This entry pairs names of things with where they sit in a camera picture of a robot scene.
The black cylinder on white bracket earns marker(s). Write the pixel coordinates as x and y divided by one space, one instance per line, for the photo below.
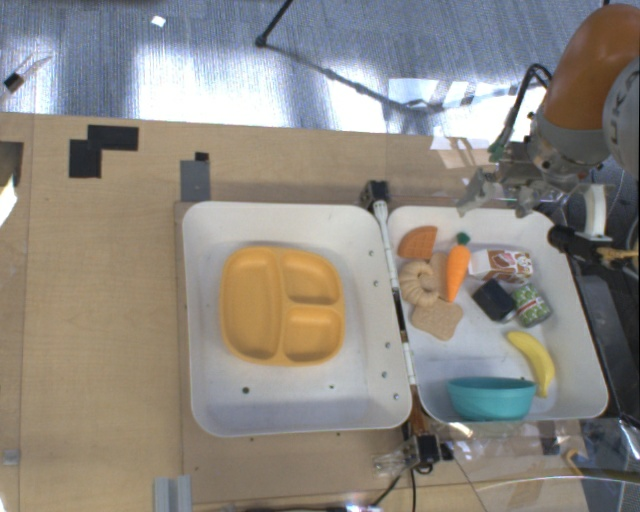
575 241

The teal bowl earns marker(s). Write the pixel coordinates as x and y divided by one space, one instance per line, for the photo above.
487 400

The beige biscuit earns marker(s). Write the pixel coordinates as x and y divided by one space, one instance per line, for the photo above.
436 320
439 267

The green and white can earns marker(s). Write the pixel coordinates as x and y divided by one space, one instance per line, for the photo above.
532 306

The brown and white carton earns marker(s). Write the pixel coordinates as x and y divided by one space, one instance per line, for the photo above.
505 265

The thin black and white rod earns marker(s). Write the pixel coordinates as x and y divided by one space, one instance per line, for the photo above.
386 240

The orange divided plate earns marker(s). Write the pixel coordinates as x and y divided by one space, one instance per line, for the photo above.
250 305

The orange waffle slice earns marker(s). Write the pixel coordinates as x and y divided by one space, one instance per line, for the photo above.
419 243

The yellow banana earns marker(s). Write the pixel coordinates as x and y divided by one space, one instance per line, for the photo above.
537 362

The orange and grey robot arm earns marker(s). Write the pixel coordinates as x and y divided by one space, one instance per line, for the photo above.
585 70

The black can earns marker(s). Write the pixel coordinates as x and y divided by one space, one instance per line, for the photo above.
492 299

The beige doughnut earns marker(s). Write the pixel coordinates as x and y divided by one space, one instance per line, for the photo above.
416 287

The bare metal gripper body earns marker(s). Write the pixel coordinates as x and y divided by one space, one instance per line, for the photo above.
520 167

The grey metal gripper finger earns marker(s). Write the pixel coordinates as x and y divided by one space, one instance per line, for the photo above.
527 201
479 191

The white plastic tray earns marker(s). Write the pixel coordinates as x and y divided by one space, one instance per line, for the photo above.
480 352
310 400

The orange carrot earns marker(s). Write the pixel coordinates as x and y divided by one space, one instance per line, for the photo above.
457 270

